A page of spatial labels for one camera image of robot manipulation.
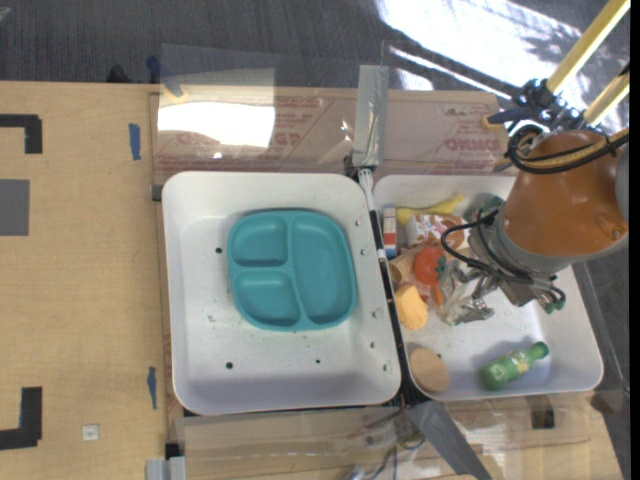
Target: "green bottle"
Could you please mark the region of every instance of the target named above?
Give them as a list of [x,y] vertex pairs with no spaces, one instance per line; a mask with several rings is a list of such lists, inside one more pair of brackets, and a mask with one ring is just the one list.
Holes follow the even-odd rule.
[[486,389],[497,391],[507,382],[511,382],[528,372],[535,360],[542,359],[547,355],[549,355],[549,347],[541,341],[533,344],[530,348],[512,350],[484,365],[480,369],[480,381]]

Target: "wooden table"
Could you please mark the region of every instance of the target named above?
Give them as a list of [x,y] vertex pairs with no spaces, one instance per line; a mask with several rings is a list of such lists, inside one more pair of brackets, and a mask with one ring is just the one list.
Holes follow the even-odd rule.
[[[149,195],[149,101],[157,92],[152,85],[0,82],[0,114],[37,114],[43,122],[42,154],[25,154],[23,130],[0,128],[0,180],[30,186],[28,236],[0,236],[0,430],[18,428],[21,389],[42,388],[42,438],[35,447],[0,450],[0,478],[143,478],[145,461],[164,456],[161,290]],[[140,129],[139,160],[130,125]],[[554,446],[557,440],[542,436],[526,449],[483,456],[485,464],[506,478],[569,478],[568,471],[571,478],[620,478],[601,415],[579,407],[587,439]],[[452,410],[461,421],[482,413],[473,405]],[[83,427],[93,424],[99,438],[83,439]],[[503,462],[497,468],[496,457]]]

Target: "gray square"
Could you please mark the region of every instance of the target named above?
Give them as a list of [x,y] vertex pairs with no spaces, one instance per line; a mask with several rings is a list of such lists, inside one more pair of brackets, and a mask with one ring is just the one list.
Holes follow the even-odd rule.
[[0,236],[29,235],[29,180],[0,180]]

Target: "red tomato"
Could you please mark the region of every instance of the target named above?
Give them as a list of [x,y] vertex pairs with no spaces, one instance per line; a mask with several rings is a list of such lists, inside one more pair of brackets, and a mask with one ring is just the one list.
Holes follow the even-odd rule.
[[436,246],[429,246],[422,249],[413,260],[413,273],[416,279],[423,284],[437,285],[438,273],[436,267],[438,260],[444,256],[442,249]]

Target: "teal divided plate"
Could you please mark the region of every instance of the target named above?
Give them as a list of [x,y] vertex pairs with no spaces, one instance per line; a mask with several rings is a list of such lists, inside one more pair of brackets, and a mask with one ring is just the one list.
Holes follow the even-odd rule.
[[356,279],[347,239],[320,213],[243,217],[229,235],[227,260],[236,307],[256,327],[326,329],[353,312]]

